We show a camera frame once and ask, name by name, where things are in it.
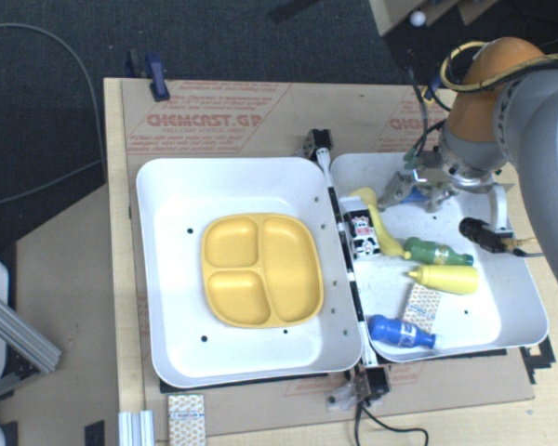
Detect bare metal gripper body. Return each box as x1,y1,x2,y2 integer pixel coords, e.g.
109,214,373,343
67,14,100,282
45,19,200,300
405,149,499,196

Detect small blue object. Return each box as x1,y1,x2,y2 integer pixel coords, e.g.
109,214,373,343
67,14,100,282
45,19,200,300
400,186,430,205

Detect yellow banana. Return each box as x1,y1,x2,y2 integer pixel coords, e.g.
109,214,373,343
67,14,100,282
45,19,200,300
350,187,413,260

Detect green bottle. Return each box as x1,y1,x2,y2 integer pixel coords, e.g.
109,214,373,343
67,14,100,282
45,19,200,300
403,236,475,268

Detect white cow print carton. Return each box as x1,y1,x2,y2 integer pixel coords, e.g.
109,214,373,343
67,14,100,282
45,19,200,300
342,208,383,260

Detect yellow squeeze bottle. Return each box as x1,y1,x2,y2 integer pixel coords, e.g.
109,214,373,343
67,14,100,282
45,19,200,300
405,263,480,296

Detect thin black and white rod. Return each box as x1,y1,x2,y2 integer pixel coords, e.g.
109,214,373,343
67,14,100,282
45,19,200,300
316,148,379,367

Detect white orange patterned packet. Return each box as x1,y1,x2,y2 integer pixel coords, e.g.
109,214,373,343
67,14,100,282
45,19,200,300
403,282,444,335
166,393,207,446

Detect white plastic tray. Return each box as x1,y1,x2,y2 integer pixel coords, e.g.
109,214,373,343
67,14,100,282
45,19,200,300
135,156,365,389
329,151,551,364

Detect yellow divided plate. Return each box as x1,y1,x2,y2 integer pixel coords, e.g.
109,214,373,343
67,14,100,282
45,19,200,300
200,212,326,330

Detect blue bottle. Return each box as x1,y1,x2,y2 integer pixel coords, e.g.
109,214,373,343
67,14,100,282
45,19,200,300
367,313,445,350

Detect brown cardboard board red print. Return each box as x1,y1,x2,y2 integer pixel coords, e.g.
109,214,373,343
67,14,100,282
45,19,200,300
120,79,537,437

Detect black cylinder on white bracket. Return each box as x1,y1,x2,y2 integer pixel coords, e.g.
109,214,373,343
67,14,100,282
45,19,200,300
458,182,515,256

